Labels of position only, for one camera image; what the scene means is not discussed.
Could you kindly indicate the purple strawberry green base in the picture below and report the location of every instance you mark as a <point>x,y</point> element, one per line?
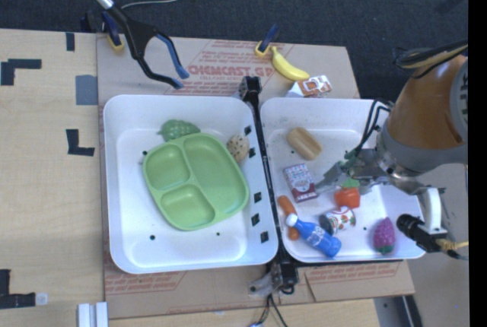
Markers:
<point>384,236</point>

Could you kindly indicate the brown cardboard board red print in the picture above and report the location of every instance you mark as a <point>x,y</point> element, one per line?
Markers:
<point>144,291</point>

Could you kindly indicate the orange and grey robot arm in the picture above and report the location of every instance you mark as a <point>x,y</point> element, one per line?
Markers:
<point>422,108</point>

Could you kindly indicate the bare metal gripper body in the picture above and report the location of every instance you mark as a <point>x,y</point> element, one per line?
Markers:
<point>374,166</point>

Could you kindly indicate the tan bread roll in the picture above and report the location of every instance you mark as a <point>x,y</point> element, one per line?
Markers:
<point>304,143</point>

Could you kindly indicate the orange sausage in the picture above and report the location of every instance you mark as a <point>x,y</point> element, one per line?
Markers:
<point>286,205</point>

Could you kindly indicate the black cylinder on white bracket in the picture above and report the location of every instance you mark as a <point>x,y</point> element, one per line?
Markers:
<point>418,230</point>

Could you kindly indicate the green divided plate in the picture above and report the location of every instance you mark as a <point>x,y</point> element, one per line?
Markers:
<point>198,181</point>

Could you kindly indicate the thin black rod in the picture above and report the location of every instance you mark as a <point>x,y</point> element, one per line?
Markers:
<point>267,173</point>

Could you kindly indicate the orange and white carton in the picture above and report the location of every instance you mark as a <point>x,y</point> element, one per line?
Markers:
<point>314,86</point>

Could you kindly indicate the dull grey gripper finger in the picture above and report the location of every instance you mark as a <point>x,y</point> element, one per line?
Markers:
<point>334,175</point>
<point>367,186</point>

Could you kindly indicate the silver and black reacher grabber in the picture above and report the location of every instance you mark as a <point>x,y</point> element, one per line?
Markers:
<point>129,29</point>

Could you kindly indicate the red and white carton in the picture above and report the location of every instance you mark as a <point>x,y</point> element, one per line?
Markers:
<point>300,183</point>

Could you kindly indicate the yellow banana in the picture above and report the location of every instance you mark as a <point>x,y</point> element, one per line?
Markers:
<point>287,67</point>

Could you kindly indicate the orange pepper green stem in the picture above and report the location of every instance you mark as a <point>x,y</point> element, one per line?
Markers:
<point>347,198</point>

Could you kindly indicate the blue bottle white cap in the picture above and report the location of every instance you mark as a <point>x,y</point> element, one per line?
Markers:
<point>317,238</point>

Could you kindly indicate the white plastic tray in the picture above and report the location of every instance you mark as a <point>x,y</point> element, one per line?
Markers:
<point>129,204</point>
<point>335,120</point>

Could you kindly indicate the beige speckled biscuit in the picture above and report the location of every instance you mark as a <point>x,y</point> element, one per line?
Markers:
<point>239,147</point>

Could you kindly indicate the small white printed can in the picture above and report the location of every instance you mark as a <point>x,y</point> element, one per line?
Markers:
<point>340,221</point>

